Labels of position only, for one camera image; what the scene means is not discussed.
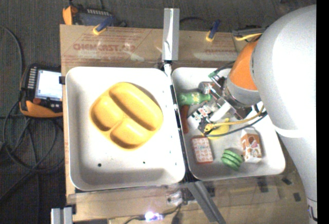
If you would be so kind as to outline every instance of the device screen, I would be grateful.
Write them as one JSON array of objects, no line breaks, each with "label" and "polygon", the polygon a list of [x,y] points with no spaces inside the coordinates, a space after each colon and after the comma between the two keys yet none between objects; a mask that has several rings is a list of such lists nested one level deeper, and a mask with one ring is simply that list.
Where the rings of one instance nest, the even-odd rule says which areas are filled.
[{"label": "device screen", "polygon": [[61,101],[62,85],[59,83],[60,76],[60,72],[39,69],[35,97]]}]

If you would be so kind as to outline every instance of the green bottle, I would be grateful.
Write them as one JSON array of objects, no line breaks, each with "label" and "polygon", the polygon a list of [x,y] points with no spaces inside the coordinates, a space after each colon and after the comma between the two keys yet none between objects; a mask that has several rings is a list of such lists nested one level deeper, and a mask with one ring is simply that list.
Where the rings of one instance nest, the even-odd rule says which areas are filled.
[{"label": "green bottle", "polygon": [[178,95],[178,105],[194,105],[194,104],[200,104],[205,101],[210,101],[211,95],[205,95],[198,91],[193,92],[181,92]]}]

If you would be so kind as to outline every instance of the orange and black handheld device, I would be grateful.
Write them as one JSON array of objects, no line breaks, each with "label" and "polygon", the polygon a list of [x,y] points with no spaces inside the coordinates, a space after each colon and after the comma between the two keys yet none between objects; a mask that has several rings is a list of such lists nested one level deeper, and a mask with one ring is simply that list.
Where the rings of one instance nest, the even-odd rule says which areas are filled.
[{"label": "orange and black handheld device", "polygon": [[60,68],[29,65],[21,80],[20,109],[23,115],[36,118],[63,116]]}]

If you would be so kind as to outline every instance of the can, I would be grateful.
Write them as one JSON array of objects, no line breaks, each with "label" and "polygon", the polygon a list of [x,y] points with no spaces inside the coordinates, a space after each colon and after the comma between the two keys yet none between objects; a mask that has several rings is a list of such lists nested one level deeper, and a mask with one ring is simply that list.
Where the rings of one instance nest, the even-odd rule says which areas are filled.
[{"label": "can", "polygon": [[212,87],[214,86],[213,82],[200,82],[198,89],[205,95],[208,95],[211,92]]}]

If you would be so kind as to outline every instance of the gray carpet floor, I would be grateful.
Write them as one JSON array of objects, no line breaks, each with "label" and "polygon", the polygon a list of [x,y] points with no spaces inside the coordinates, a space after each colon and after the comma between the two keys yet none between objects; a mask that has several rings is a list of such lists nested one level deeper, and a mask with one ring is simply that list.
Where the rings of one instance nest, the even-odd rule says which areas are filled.
[{"label": "gray carpet floor", "polygon": [[[163,9],[179,8],[180,18],[186,20],[181,30],[207,31],[212,22],[221,20],[219,31],[231,32],[247,25],[266,27],[284,14],[301,7],[316,4],[316,0],[72,0],[75,5],[104,8],[128,27],[162,28]],[[69,0],[0,0],[0,26],[10,30],[18,39],[24,66],[32,63],[60,65],[59,25],[63,24],[62,9]],[[20,57],[13,37],[0,28],[0,129],[4,116],[18,98],[21,79]],[[14,143],[23,129],[24,119],[10,119],[6,135]],[[33,121],[29,133],[34,141],[36,156],[40,159],[56,144],[44,161],[50,167],[63,157],[63,133],[54,132],[49,121]],[[33,165],[30,140],[24,138],[17,151],[23,161]],[[0,152],[0,223],[50,223],[50,209],[65,206],[65,179],[63,166],[53,172],[39,172],[15,186],[27,169],[7,161]]]}]

